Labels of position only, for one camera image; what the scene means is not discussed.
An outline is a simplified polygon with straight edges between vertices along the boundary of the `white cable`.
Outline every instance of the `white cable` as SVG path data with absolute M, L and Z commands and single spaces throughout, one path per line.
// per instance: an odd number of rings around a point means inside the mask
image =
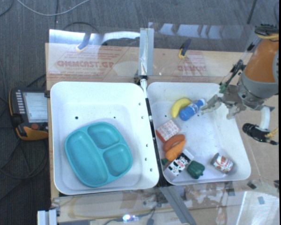
M 38 11 L 35 11 L 33 9 L 31 9 L 30 7 L 26 6 L 24 3 L 22 3 L 20 0 L 17 0 L 19 3 L 21 3 L 24 7 L 26 7 L 27 9 L 29 9 L 30 11 L 34 12 L 34 13 L 37 13 L 37 14 L 40 14 L 40 15 L 43 15 L 43 16 L 56 16 L 56 15 L 62 15 L 62 14 L 65 14 L 65 13 L 68 13 L 70 11 L 72 11 L 73 9 L 77 8 L 78 6 L 82 5 L 83 3 L 86 3 L 90 0 L 85 0 L 79 4 L 77 4 L 76 6 L 72 7 L 71 9 L 65 11 L 65 12 L 62 12 L 62 13 L 56 13 L 56 14 L 43 14 L 43 13 L 40 13 Z
M 261 121 L 260 128 L 264 130 L 268 130 L 270 119 L 271 119 L 271 110 L 268 106 L 264 106 L 261 110 Z

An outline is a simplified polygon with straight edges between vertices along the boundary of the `teal divided plate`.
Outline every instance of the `teal divided plate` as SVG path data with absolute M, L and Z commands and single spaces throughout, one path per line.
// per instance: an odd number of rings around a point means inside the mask
M 133 162 L 123 136 L 107 122 L 75 130 L 66 138 L 65 150 L 77 178 L 93 188 L 119 179 Z

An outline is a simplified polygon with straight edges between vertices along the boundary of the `canned food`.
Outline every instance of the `canned food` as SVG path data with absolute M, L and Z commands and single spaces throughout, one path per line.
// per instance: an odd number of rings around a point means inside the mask
M 228 173 L 233 167 L 233 162 L 219 153 L 215 154 L 210 164 L 223 173 Z

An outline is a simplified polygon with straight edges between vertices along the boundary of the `table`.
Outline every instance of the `table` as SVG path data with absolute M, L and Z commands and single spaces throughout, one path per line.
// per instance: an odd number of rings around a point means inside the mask
M 104 47 L 103 52 L 102 50 L 96 52 L 98 63 L 84 62 L 84 67 L 75 69 L 78 67 L 75 67 L 73 62 L 77 57 L 85 61 L 83 53 L 75 57 L 67 52 L 67 46 L 57 45 L 60 46 L 59 53 L 55 45 L 51 45 L 46 44 L 47 61 L 50 59 L 49 50 L 53 48 L 54 56 L 58 57 L 58 60 L 53 67 L 52 64 L 46 63 L 47 90 L 60 81 L 135 82 L 139 65 L 138 47 Z M 98 51 L 100 47 L 89 45 L 88 49 Z M 148 83 L 154 81 L 219 83 L 231 70 L 232 64 L 242 55 L 242 52 L 189 50 L 186 57 L 181 59 L 178 53 L 179 49 L 154 48 L 153 76 L 149 77 Z M 278 98 L 270 98 L 267 105 L 276 107 L 271 113 L 270 128 L 274 129 L 279 122 Z M 60 224 L 79 220 L 88 221 L 90 224 L 106 222 L 119 224 L 116 220 L 123 214 L 134 214 L 136 216 L 134 219 L 139 220 L 134 224 L 145 224 L 151 216 L 159 222 L 158 224 L 181 224 L 164 194 L 156 187 L 146 190 L 62 196 L 56 189 L 53 178 L 50 110 L 51 104 L 48 99 L 51 197 L 52 206 L 56 206 L 59 213 Z M 256 111 L 246 110 L 236 116 L 240 131 L 244 123 L 258 124 L 259 120 L 260 114 Z M 243 132 L 240 134 L 252 167 L 247 180 L 172 187 L 181 195 L 197 224 L 211 224 L 214 221 L 216 224 L 249 224 L 256 219 L 254 211 L 257 210 L 267 214 L 268 224 L 279 219 L 279 192 L 273 184 L 274 180 L 279 179 L 279 148 L 259 143 Z

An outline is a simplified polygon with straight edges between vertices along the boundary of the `yellow clip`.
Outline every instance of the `yellow clip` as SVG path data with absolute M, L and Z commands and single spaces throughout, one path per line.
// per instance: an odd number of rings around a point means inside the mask
M 82 51 L 84 51 L 84 50 L 87 49 L 87 47 L 88 47 L 88 46 L 86 45 L 84 48 L 80 49 L 80 48 L 79 48 L 80 45 L 81 45 L 81 44 L 78 44 L 78 45 L 75 47 L 76 51 L 79 52 L 79 53 L 81 53 Z
M 273 132 L 270 132 L 270 133 L 264 135 L 264 137 L 266 137 L 266 138 L 273 138 L 274 135 L 278 132 L 278 129 L 279 129 L 279 127 L 277 127 Z
M 184 55 L 184 56 L 181 55 L 182 50 L 183 50 L 183 48 L 181 48 L 180 51 L 179 51 L 179 53 L 178 53 L 178 57 L 181 58 L 181 59 L 185 58 L 185 55 Z
M 279 35 L 264 36 L 264 35 L 257 34 L 257 36 L 260 37 L 260 38 L 262 38 L 262 39 L 274 39 L 274 38 L 279 38 Z

